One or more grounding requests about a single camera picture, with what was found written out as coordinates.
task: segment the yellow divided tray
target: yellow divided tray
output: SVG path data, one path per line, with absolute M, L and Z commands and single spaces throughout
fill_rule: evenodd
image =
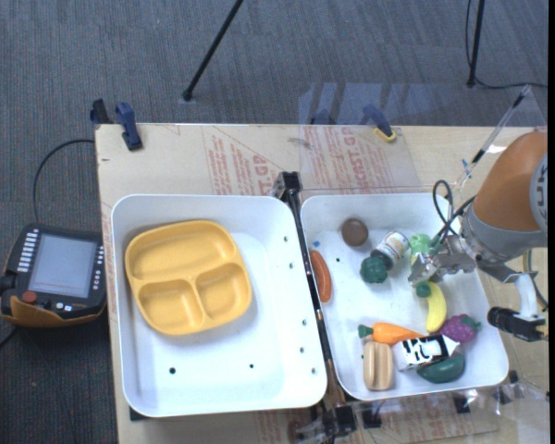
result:
M 187 220 L 147 230 L 129 243 L 125 267 L 144 319 L 163 334 L 222 326 L 251 304 L 239 248 L 216 222 Z

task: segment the tripod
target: tripod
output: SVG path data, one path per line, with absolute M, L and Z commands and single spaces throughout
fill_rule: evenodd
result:
M 476 77 L 475 71 L 477 68 L 477 56 L 479 53 L 479 39 L 481 38 L 481 25 L 483 24 L 483 10 L 485 9 L 485 0 L 479 0 L 479 8 L 477 9 L 477 21 L 475 24 L 475 40 L 473 41 L 473 59 L 471 60 L 471 71 L 466 85 L 473 87 L 475 85 Z
M 195 72 L 193 79 L 191 79 L 189 86 L 187 87 L 187 89 L 183 91 L 182 96 L 184 101 L 189 102 L 192 99 L 193 89 L 195 89 L 197 82 L 202 77 L 202 74 L 204 74 L 205 68 L 210 62 L 210 59 L 212 59 L 212 56 L 214 55 L 214 52 L 216 51 L 217 47 L 220 45 L 220 42 L 222 41 L 224 34 L 228 30 L 230 23 L 236 16 L 237 12 L 239 11 L 239 8 L 241 8 L 243 1 L 244 0 L 237 0 L 234 6 L 230 9 L 230 12 L 228 13 L 227 18 L 224 21 L 224 24 L 220 28 L 220 31 L 216 35 L 215 39 L 212 41 L 212 45 L 210 46 L 207 53 L 205 54 L 205 57 L 203 58 L 202 63 L 200 64 L 197 71 Z M 476 66 L 477 66 L 477 56 L 479 52 L 479 40 L 481 38 L 481 26 L 483 24 L 484 9 L 485 9 L 485 0 L 479 0 L 479 8 L 477 10 L 477 20 L 475 24 L 475 40 L 473 42 L 473 59 L 470 64 L 469 79 L 466 82 L 467 86 L 469 87 L 475 86 L 475 81 L 476 81 L 475 72 L 476 72 Z
M 202 77 L 202 74 L 204 74 L 205 68 L 210 62 L 210 59 L 212 59 L 212 56 L 214 55 L 214 52 L 216 51 L 218 45 L 222 41 L 222 38 L 224 37 L 224 33 L 226 33 L 228 27 L 230 26 L 230 23 L 236 16 L 237 12 L 239 11 L 239 8 L 241 8 L 243 1 L 244 0 L 237 0 L 234 6 L 232 7 L 232 9 L 230 10 L 230 13 L 228 13 L 227 18 L 224 21 L 224 24 L 222 25 L 222 28 L 220 28 L 220 31 L 216 35 L 215 39 L 212 41 L 212 45 L 210 46 L 210 49 L 208 49 L 205 57 L 203 58 L 202 64 L 200 64 L 199 68 L 197 69 L 195 76 L 193 76 L 193 79 L 191 80 L 189 87 L 185 89 L 185 91 L 183 91 L 182 95 L 183 95 L 184 101 L 189 102 L 193 97 L 193 89 L 195 89 L 197 82 Z

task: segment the toy cucumber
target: toy cucumber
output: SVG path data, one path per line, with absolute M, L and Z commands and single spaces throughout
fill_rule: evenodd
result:
M 417 369 L 417 375 L 431 383 L 447 383 L 456 380 L 463 372 L 464 355 L 460 354 Z

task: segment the white container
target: white container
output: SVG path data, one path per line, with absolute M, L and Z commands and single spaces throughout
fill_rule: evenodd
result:
M 446 212 L 448 203 L 442 198 L 439 203 Z M 350 247 L 341 237 L 340 228 L 350 217 L 368 227 L 368 241 L 361 247 Z M 481 323 L 477 337 L 460 347 L 465 356 L 462 376 L 433 384 L 415 370 L 407 370 L 395 371 L 393 385 L 387 390 L 371 390 L 364 384 L 359 325 L 389 322 L 427 335 L 427 302 L 416 295 L 407 279 L 410 255 L 395 264 L 381 284 L 365 283 L 360 265 L 392 230 L 408 239 L 416 233 L 433 237 L 439 231 L 442 221 L 431 193 L 316 195 L 302 204 L 301 218 L 308 248 L 321 253 L 331 275 L 332 297 L 321 307 L 339 383 L 351 396 L 362 401 L 384 400 L 492 386 L 505 378 L 508 356 L 500 332 L 487 322 L 489 303 L 481 280 L 476 272 L 462 272 L 446 275 L 438 283 L 446 298 L 448 317 L 466 313 Z M 458 222 L 453 228 L 460 228 Z
M 122 384 L 149 417 L 311 406 L 327 372 L 291 210 L 269 196 L 136 194 L 112 211 Z M 222 225 L 253 288 L 239 318 L 187 336 L 148 326 L 128 284 L 124 253 L 147 229 L 192 219 Z

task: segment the blue clamp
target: blue clamp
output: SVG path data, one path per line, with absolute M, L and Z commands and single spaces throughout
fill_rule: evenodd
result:
M 390 127 L 387 117 L 381 110 L 378 110 L 372 104 L 368 104 L 362 111 L 364 112 L 364 117 L 360 125 L 363 125 L 368 120 L 372 120 L 377 126 L 377 129 L 374 129 L 374 133 L 385 142 L 390 143 L 397 138 L 397 133 Z
M 113 123 L 107 114 L 103 99 L 95 100 L 92 103 L 91 122 L 93 125 L 111 124 Z
M 136 150 L 142 148 L 142 140 L 138 134 L 136 127 L 136 115 L 127 102 L 119 102 L 115 106 L 115 113 L 117 114 L 117 121 L 123 125 L 125 131 L 121 134 L 124 142 L 128 146 L 128 150 Z

